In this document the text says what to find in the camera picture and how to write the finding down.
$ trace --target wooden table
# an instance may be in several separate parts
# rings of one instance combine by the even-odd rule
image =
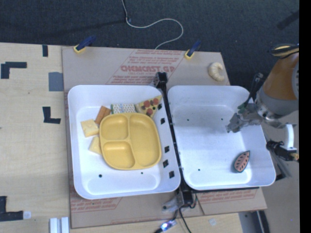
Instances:
[[[6,211],[30,211],[31,218],[0,222],[0,232],[48,232],[49,219],[69,217],[69,178],[65,132],[64,92],[49,91],[48,73],[62,73],[61,46],[0,44],[0,63],[27,62],[10,68],[0,79],[0,196]],[[43,123],[42,107],[60,124]],[[217,223],[212,225],[210,219]],[[193,233],[242,233],[237,213],[186,219]],[[70,232],[154,232],[163,221],[121,224]],[[181,219],[170,232],[187,232]]]

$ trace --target dark background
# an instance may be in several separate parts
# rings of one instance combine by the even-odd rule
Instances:
[[[145,26],[178,20],[183,36],[162,50],[221,52],[229,80],[249,90],[257,72],[268,75],[277,59],[268,49],[299,43],[299,0],[125,0],[131,22]],[[0,0],[0,42],[77,45],[96,35],[93,46],[154,49],[176,38],[177,23],[148,29],[125,23],[121,0]]]

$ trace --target cardboard box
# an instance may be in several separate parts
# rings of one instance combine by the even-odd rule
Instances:
[[[71,227],[91,227],[129,222],[170,219],[173,213],[164,212],[162,205],[171,200],[174,192],[86,200],[73,186],[72,159],[69,132],[67,95],[80,84],[139,84],[149,85],[157,72],[166,72],[167,89],[175,85],[229,85],[225,79],[213,80],[207,72],[209,65],[219,62],[224,66],[220,53],[196,52],[192,59],[184,58],[184,51],[133,50],[87,48],[76,54],[72,47],[62,49],[67,147],[70,180]],[[198,205],[184,211],[184,216],[204,216],[266,208],[261,188],[211,191],[198,193]]]

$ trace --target white cable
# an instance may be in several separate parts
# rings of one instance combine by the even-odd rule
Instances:
[[[153,26],[153,25],[155,25],[155,24],[157,24],[158,22],[161,22],[161,21],[174,21],[174,22],[176,22],[176,23],[180,26],[180,28],[181,28],[181,34],[180,34],[177,38],[174,38],[174,39],[169,40],[169,41],[165,41],[165,42],[159,44],[155,49],[157,49],[158,47],[160,47],[160,46],[162,46],[162,45],[164,45],[164,44],[166,44],[166,43],[169,43],[169,42],[178,40],[178,39],[184,34],[184,28],[183,28],[183,26],[181,25],[181,23],[180,23],[179,21],[175,20],[175,19],[172,19],[172,18],[160,19],[160,20],[158,20],[158,21],[156,21],[156,22],[154,22],[154,23],[151,23],[150,25],[147,25],[147,26],[135,26],[135,25],[132,25],[132,24],[128,21],[127,10],[126,10],[124,1],[123,1],[123,0],[121,0],[121,1],[122,1],[122,5],[123,5],[123,8],[124,8],[124,12],[125,12],[125,20],[126,20],[126,23],[127,23],[129,26],[133,27],[133,28],[136,28],[136,29],[146,29],[146,28],[149,28],[149,27],[151,27],[151,26]]]

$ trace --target toy pizza slice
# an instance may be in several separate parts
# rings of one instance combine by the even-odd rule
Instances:
[[[250,151],[246,151],[246,152],[240,154],[240,155],[236,158],[233,167],[234,167],[234,169],[235,169],[237,172],[242,173],[242,172],[245,170],[245,168],[246,168],[246,166],[247,166],[247,164],[248,164],[249,154],[250,154]]]
[[[159,107],[161,98],[162,98],[162,95],[159,95],[152,99],[148,99],[143,102],[137,103],[135,104],[135,109],[137,112],[143,113],[153,118],[154,114],[156,113],[156,110]]]

